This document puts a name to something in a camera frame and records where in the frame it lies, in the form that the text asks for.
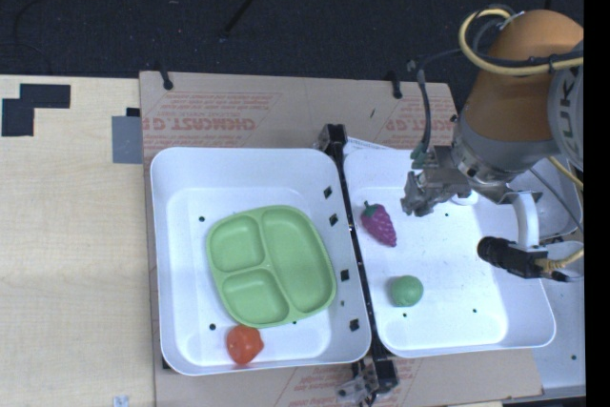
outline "plastic fruit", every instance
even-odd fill
[[[231,359],[240,365],[250,363],[258,355],[265,344],[260,332],[254,327],[239,324],[227,334],[227,351]]]
[[[395,278],[391,285],[392,300],[398,307],[412,307],[423,296],[423,284],[416,276]]]
[[[369,205],[364,202],[364,211],[360,216],[362,225],[373,237],[383,244],[395,247],[397,244],[397,232],[394,229],[390,215],[381,204]]]

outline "yellow cable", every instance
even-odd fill
[[[584,248],[580,248],[578,251],[570,254],[569,256],[563,259],[547,259],[541,258],[537,259],[535,263],[542,268],[543,273],[550,274],[555,270],[559,270],[561,268],[565,268],[570,263],[576,261],[580,257],[584,256]]]
[[[558,160],[554,156],[548,156],[548,160],[551,163],[553,163],[553,165],[555,165],[555,167],[561,173],[563,173],[570,180],[572,180],[572,182],[579,188],[579,190],[584,190],[584,184],[580,180],[578,180],[575,176],[573,176],[572,173],[567,168],[565,168],[563,165],[561,165],[561,163],[559,163]]]
[[[485,61],[477,56],[477,54],[471,50],[470,46],[466,41],[466,31],[468,31],[468,27],[473,22],[475,18],[482,17],[485,15],[499,15],[504,19],[508,19],[511,17],[510,12],[504,9],[487,9],[482,12],[474,12],[470,14],[466,20],[459,27],[458,42],[459,47],[464,52],[466,57],[472,61],[475,65],[477,65],[482,70],[490,71],[492,73],[499,73],[503,75],[512,75],[512,76],[525,76],[525,75],[533,75],[538,73],[547,73],[551,69],[553,70],[564,70],[567,68],[576,67],[582,65],[584,63],[584,57],[575,58],[573,60],[563,60],[553,63],[553,66],[549,63],[545,63],[544,65],[536,65],[534,67],[501,67],[499,65],[494,65],[488,61]]]

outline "toy lime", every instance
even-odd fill
[[[405,275],[395,278],[391,287],[392,301],[397,307],[412,307],[423,296],[423,284],[416,276]]]
[[[364,202],[364,211],[360,216],[362,225],[373,237],[383,244],[395,247],[397,244],[397,232],[392,224],[390,215],[381,204],[369,205]]]

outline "red tomato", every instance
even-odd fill
[[[265,344],[260,338],[260,332],[253,327],[239,324],[227,334],[227,350],[233,361],[240,365],[250,363],[258,355]]]

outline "green divided tray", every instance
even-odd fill
[[[264,328],[326,309],[333,265],[312,220],[291,206],[252,209],[216,222],[206,237],[213,280],[229,314]]]

